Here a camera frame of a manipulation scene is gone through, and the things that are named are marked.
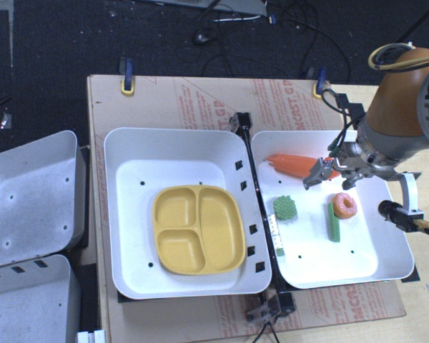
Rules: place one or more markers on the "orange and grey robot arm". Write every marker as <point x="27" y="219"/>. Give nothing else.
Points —
<point x="393" y="102"/>

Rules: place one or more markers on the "brown cardboard board red print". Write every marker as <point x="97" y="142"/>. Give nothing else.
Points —
<point x="200" y="102"/>

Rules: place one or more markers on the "yellow divided plate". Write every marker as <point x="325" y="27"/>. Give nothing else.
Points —
<point x="218" y="227"/>

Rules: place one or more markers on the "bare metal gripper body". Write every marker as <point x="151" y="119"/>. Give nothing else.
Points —
<point x="357" y="163"/>

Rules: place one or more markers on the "pink doughnut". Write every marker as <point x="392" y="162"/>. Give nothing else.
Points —
<point x="344" y="211"/>

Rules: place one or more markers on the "green stick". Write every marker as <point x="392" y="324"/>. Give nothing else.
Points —
<point x="334" y="227"/>

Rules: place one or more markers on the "black cylinder on white bracket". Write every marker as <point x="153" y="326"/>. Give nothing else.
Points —
<point x="397" y="216"/>

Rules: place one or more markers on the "white plastic tray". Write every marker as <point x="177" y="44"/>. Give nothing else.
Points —
<point x="136" y="209"/>
<point x="314" y="259"/>

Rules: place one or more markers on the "green grapes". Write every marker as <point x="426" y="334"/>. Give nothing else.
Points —
<point x="285" y="208"/>

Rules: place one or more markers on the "orange carrot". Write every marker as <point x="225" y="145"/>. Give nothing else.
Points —
<point x="293" y="164"/>

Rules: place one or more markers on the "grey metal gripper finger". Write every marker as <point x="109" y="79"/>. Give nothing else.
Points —
<point x="350" y="183"/>
<point x="319" y="173"/>

